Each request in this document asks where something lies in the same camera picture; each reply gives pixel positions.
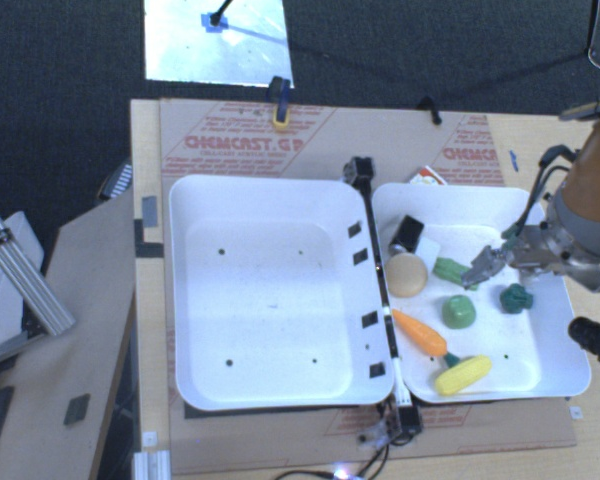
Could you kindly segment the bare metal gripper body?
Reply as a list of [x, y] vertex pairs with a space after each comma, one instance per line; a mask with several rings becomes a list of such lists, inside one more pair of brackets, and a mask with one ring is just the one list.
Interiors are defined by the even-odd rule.
[[600, 224], [578, 225], [573, 231], [559, 223], [540, 223], [502, 233], [506, 262], [528, 275], [551, 272], [571, 278], [600, 293]]

